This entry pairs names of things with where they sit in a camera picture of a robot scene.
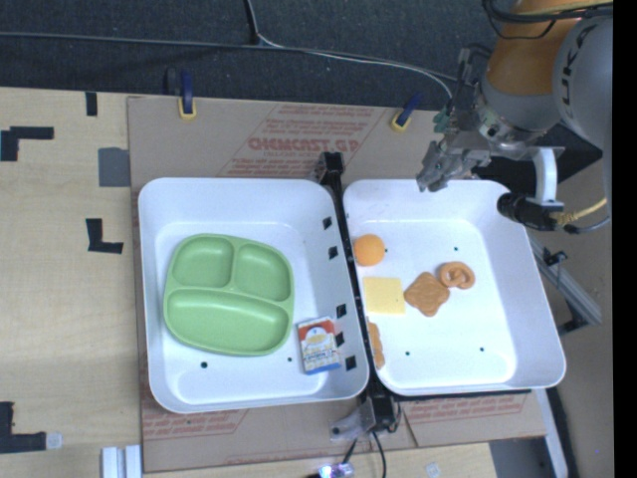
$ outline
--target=orange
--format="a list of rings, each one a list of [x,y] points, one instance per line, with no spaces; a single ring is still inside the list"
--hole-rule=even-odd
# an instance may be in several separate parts
[[[385,243],[375,234],[365,234],[354,241],[354,258],[361,266],[375,266],[385,256]]]

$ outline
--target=pretzel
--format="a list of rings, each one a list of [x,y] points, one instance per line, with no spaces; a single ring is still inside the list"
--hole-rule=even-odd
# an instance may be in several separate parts
[[[476,275],[464,262],[447,262],[440,267],[438,278],[447,287],[469,289],[476,283]]]

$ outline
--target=black tape marking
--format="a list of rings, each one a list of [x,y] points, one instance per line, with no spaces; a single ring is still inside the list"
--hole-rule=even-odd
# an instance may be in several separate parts
[[[95,92],[84,92],[87,99],[87,116],[98,116],[98,94]]]
[[[11,126],[0,131],[0,161],[17,161],[21,139],[53,139],[52,127]]]
[[[13,402],[0,402],[0,453],[24,453],[47,449],[46,432],[14,434]]]
[[[87,230],[89,231],[89,251],[121,254],[123,243],[105,243],[102,240],[101,218],[87,218]]]

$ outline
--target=small carton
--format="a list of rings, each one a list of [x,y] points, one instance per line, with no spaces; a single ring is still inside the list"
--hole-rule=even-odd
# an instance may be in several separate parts
[[[298,330],[306,373],[318,373],[340,366],[334,324],[330,317],[301,323]]]

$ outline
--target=blue clamp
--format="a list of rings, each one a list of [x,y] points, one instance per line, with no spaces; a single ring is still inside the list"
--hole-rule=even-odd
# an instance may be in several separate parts
[[[414,94],[407,104],[403,107],[402,111],[397,113],[391,121],[391,128],[398,132],[404,132],[407,130],[409,123],[411,122],[411,114],[420,102],[422,101],[422,93],[417,92]]]
[[[179,97],[179,116],[183,120],[197,117],[197,107],[193,98],[192,77],[187,71],[181,71],[181,96]]]

